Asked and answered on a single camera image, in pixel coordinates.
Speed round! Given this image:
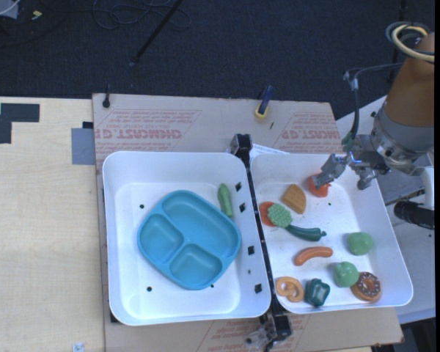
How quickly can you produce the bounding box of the brown cardboard board, red print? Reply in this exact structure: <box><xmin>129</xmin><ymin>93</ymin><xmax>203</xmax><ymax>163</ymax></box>
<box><xmin>91</xmin><ymin>92</ymin><xmax>405</xmax><ymax>352</ymax></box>

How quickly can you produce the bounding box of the black block with wires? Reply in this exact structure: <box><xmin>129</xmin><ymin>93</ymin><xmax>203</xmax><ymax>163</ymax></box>
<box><xmin>258</xmin><ymin>312</ymin><xmax>293</xmax><ymax>348</ymax></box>
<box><xmin>230</xmin><ymin>133</ymin><xmax>253</xmax><ymax>157</ymax></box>

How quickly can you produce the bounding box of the white paper sheet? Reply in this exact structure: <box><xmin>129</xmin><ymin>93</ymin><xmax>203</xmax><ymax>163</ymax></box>
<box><xmin>250</xmin><ymin>143</ymin><xmax>291</xmax><ymax>158</ymax></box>

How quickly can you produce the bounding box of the orange round slice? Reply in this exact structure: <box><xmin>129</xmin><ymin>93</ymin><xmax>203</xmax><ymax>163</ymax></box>
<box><xmin>258</xmin><ymin>201</ymin><xmax>279</xmax><ymax>228</ymax></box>

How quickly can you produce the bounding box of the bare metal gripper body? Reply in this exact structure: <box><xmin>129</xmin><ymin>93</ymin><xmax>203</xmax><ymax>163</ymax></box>
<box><xmin>345</xmin><ymin>128</ymin><xmax>432</xmax><ymax>177</ymax></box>

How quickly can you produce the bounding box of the light green pea pod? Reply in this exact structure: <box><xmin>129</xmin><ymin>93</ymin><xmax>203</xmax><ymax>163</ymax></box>
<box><xmin>217</xmin><ymin>183</ymin><xmax>235</xmax><ymax>219</ymax></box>

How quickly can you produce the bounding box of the light green bell pepper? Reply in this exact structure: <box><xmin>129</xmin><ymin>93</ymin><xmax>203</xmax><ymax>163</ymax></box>
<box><xmin>332</xmin><ymin>261</ymin><xmax>360</xmax><ymax>288</ymax></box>
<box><xmin>347</xmin><ymin>232</ymin><xmax>374</xmax><ymax>257</ymax></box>

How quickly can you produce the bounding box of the black cylinder on white bracket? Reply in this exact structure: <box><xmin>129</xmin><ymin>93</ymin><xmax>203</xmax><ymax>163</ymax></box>
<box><xmin>393</xmin><ymin>165</ymin><xmax>435</xmax><ymax>230</ymax></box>

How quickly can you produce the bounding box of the dark green bell pepper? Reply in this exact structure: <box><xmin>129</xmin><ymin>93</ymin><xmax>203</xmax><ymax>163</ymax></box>
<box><xmin>304</xmin><ymin>278</ymin><xmax>331</xmax><ymax>308</ymax></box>

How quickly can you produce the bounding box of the orange pretzel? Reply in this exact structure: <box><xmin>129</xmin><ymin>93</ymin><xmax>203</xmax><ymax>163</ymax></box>
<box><xmin>275</xmin><ymin>276</ymin><xmax>304</xmax><ymax>304</ymax></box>

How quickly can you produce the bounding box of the white plastic tray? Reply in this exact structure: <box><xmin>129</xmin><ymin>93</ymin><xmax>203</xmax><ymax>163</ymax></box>
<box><xmin>249</xmin><ymin>153</ymin><xmax>414</xmax><ymax>315</ymax></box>
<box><xmin>101</xmin><ymin>150</ymin><xmax>272</xmax><ymax>326</ymax></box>

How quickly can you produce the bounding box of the red-orange tomato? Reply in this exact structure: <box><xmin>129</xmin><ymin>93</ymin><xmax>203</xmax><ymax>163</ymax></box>
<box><xmin>307</xmin><ymin>174</ymin><xmax>332</xmax><ymax>199</ymax></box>

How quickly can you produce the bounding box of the dark green cucumber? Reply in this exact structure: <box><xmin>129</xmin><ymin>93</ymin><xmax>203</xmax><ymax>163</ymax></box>
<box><xmin>285</xmin><ymin>224</ymin><xmax>327</xmax><ymax>243</ymax></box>

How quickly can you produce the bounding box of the tan waffle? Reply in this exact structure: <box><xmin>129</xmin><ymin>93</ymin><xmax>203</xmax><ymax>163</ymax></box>
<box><xmin>281</xmin><ymin>184</ymin><xmax>308</xmax><ymax>215</ymax></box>

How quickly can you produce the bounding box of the thin black rod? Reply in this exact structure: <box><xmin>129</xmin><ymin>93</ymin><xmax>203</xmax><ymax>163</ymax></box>
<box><xmin>241</xmin><ymin>151</ymin><xmax>280</xmax><ymax>314</ymax></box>

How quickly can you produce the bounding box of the brown frosted doughnut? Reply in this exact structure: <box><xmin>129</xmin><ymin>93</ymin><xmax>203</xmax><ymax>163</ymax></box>
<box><xmin>351</xmin><ymin>271</ymin><xmax>382</xmax><ymax>304</ymax></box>

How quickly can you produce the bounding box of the blue divided plate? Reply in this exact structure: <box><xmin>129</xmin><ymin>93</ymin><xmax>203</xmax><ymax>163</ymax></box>
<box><xmin>136</xmin><ymin>190</ymin><xmax>242</xmax><ymax>291</ymax></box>

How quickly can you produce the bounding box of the orange sausage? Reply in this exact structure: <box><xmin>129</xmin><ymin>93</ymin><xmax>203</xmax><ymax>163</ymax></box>
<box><xmin>293</xmin><ymin>246</ymin><xmax>334</xmax><ymax>267</ymax></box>

